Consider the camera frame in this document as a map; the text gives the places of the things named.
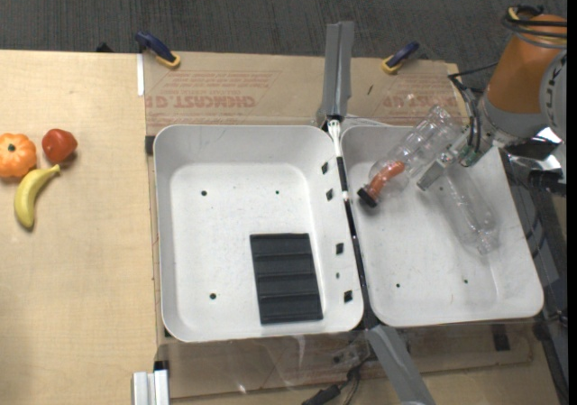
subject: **banana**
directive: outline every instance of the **banana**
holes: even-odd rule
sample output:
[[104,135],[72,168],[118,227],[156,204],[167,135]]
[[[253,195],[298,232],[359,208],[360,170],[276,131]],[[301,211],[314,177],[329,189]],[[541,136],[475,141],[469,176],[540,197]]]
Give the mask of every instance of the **banana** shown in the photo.
[[20,181],[14,196],[14,211],[24,227],[32,228],[34,225],[34,205],[38,192],[57,172],[60,172],[60,166],[55,164],[45,170],[31,170]]

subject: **table surface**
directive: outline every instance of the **table surface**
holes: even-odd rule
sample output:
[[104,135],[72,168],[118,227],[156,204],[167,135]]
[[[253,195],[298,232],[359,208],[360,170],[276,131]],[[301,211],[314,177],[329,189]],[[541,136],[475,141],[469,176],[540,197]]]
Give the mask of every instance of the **table surface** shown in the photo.
[[[0,180],[0,397],[12,404],[130,403],[132,374],[150,371],[156,353],[136,56],[0,51],[0,77],[0,133],[27,134],[38,147],[38,167],[50,166],[41,153],[49,129],[78,139],[78,157],[39,196],[32,231],[14,217],[17,183]],[[436,373],[426,383],[438,403],[556,401],[539,344],[530,364]],[[243,402],[300,403],[317,389]],[[385,380],[364,383],[354,403],[375,394],[397,403]]]

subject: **white tray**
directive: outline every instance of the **white tray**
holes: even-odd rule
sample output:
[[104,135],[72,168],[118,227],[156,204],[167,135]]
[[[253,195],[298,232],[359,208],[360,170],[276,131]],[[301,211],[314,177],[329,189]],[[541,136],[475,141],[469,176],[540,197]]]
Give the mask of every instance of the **white tray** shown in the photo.
[[[372,164],[407,130],[356,126],[343,133],[351,192],[367,183]],[[375,209],[365,207],[354,193],[371,306],[383,323],[417,327],[527,318],[543,307],[543,288],[497,149],[469,172],[500,225],[499,249],[486,257],[463,249],[429,193],[414,182]]]
[[[325,133],[310,126],[175,125],[156,136],[154,160],[162,317],[174,337],[329,333],[359,324],[359,278]],[[323,319],[263,326],[250,235],[285,233],[310,236]],[[344,245],[342,253],[336,244]]]

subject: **orange pumpkin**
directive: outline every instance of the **orange pumpkin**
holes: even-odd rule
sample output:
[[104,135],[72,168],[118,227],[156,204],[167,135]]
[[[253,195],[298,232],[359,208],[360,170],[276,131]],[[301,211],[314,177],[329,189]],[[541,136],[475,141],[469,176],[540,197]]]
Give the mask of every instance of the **orange pumpkin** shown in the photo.
[[21,178],[36,165],[36,145],[24,134],[0,135],[0,178]]

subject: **clear plastic bottle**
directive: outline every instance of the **clear plastic bottle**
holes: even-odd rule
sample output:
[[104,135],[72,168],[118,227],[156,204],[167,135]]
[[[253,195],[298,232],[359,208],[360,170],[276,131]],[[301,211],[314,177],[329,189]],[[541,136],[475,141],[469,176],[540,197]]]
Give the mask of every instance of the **clear plastic bottle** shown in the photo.
[[499,247],[499,227],[490,204],[469,172],[458,163],[429,188],[459,241],[486,255]]
[[387,196],[398,194],[460,133],[461,126],[444,108],[431,107],[424,120],[372,165],[369,183],[359,189],[359,197],[376,207]]

